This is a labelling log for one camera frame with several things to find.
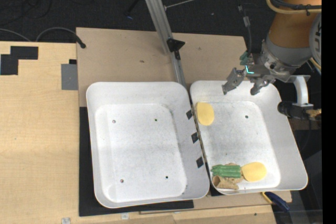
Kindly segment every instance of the black bracket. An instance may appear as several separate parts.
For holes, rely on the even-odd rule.
[[[180,53],[179,53],[179,49],[181,49],[184,44],[185,44],[185,42],[179,41],[179,40],[176,40],[176,39],[173,39],[173,38],[169,38],[167,40],[168,48],[169,48],[170,52],[174,52],[175,53],[175,58],[177,60],[181,59],[181,56],[180,56]]]

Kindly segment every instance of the metal bar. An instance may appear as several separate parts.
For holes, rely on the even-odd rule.
[[[151,14],[155,29],[159,35],[159,38],[161,39],[163,52],[165,54],[167,53],[171,54],[175,78],[178,83],[186,87],[181,61],[177,60],[175,58],[175,53],[170,52],[168,48],[167,40],[169,38],[173,38],[173,34],[170,29],[170,25],[164,10],[164,6],[162,4],[162,0],[145,0],[145,1],[147,3],[148,10]]]

